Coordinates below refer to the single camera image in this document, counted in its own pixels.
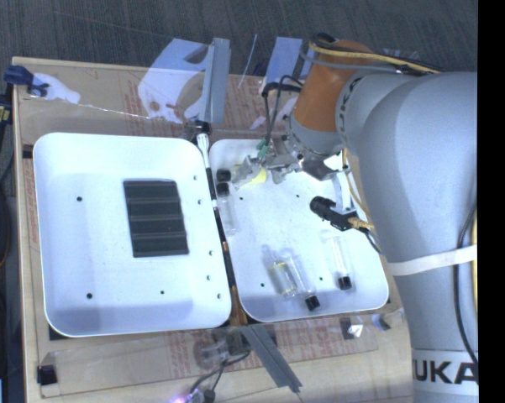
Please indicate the black ribbed rectangular pad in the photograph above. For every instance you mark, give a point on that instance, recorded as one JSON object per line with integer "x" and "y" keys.
{"x": 155, "y": 218}

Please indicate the thin black and white rod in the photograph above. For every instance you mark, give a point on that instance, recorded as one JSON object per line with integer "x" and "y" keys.
{"x": 212, "y": 183}

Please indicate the black cylinder on white bracket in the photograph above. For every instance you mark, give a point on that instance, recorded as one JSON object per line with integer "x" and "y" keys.
{"x": 325, "y": 208}

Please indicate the brown cardboard board red print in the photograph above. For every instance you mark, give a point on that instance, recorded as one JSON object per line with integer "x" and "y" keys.
{"x": 109, "y": 99}

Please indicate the white plastic tray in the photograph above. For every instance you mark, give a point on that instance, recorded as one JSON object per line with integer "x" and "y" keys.
{"x": 88, "y": 246}
{"x": 277, "y": 216}

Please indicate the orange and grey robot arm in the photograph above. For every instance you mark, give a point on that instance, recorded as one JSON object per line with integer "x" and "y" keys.
{"x": 424, "y": 162}

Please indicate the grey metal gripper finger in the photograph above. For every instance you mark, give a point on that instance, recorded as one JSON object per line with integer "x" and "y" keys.
{"x": 280, "y": 174}
{"x": 247, "y": 169}

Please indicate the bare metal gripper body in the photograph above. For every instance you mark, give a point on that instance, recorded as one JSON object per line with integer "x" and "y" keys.
{"x": 283, "y": 155}

